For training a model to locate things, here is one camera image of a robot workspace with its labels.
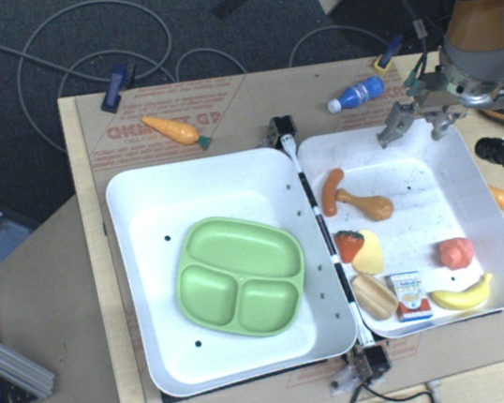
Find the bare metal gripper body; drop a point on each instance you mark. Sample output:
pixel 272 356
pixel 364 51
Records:
pixel 441 92

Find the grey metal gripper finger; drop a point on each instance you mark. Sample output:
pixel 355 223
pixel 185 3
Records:
pixel 395 124
pixel 442 124

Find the blue plastic bottle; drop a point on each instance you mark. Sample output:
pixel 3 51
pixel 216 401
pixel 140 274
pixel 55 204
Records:
pixel 360 92

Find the brown chicken drumstick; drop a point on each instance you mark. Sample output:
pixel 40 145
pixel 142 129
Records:
pixel 371 206

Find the orange sausage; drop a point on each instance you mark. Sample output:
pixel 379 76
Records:
pixel 329 195

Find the white plastic tray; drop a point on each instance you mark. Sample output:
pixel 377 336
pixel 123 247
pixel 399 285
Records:
pixel 426 225
pixel 239 183

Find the thin black and white rod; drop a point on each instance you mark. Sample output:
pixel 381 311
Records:
pixel 312 196

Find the pink round toy food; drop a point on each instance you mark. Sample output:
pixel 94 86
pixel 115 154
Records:
pixel 457 253

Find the red strawberry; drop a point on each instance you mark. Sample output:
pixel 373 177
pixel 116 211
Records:
pixel 347 247

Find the yellow pear slice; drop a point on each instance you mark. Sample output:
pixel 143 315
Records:
pixel 368 255

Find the brown cardboard board red print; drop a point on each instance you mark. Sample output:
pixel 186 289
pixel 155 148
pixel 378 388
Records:
pixel 236 98

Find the white and red carton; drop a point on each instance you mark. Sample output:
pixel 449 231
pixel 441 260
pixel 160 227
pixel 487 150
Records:
pixel 409 296

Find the tan hot dog bun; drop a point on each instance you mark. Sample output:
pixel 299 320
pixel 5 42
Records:
pixel 374 297

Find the yellow banana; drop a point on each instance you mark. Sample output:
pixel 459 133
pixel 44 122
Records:
pixel 461 297

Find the green divided plate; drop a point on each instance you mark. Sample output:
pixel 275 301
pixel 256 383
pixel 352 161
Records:
pixel 240 273

